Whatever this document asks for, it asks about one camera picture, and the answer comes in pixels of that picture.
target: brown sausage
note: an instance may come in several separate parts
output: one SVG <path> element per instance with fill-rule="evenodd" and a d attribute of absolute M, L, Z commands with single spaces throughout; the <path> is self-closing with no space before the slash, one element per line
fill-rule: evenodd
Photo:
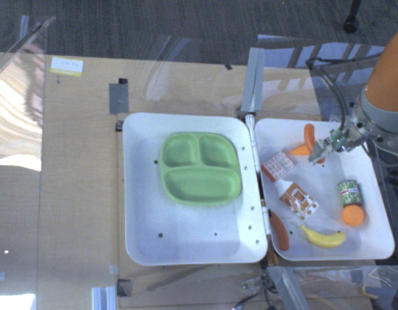
<path fill-rule="evenodd" d="M 315 128 L 312 124 L 307 124 L 304 127 L 304 141 L 310 153 L 313 152 L 313 148 L 315 146 L 315 136 L 314 136 Z M 322 158 L 317 163 L 321 164 L 325 162 L 325 158 Z"/>
<path fill-rule="evenodd" d="M 288 232 L 282 223 L 281 219 L 273 211 L 269 211 L 269 221 L 273 226 L 275 232 L 277 232 L 279 240 L 279 249 L 282 251 L 287 251 L 289 249 L 289 238 Z"/>

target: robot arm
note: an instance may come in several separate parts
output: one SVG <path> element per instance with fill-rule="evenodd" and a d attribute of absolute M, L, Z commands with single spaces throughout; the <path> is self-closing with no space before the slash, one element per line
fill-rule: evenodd
<path fill-rule="evenodd" d="M 308 160 L 316 163 L 372 140 L 398 155 L 398 33 L 384 49 L 350 116 L 326 139 L 318 140 Z"/>

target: caster wheel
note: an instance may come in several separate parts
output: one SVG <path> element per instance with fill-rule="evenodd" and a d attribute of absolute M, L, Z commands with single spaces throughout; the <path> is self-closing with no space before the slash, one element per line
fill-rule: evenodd
<path fill-rule="evenodd" d="M 344 31 L 347 32 L 348 34 L 356 32 L 358 27 L 359 27 L 359 22 L 358 20 L 355 19 L 355 17 L 347 18 L 344 25 L 342 26 Z"/>

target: toy orange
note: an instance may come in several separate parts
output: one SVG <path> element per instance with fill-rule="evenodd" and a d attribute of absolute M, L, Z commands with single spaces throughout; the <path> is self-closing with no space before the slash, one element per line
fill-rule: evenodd
<path fill-rule="evenodd" d="M 349 226 L 358 226 L 364 220 L 364 211 L 356 204 L 346 205 L 342 210 L 342 220 Z"/>

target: soda can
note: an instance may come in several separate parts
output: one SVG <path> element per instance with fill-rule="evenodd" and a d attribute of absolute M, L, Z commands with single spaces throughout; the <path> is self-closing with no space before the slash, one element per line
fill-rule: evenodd
<path fill-rule="evenodd" d="M 355 180 L 346 180 L 338 184 L 342 206 L 349 204 L 362 205 L 359 184 Z"/>

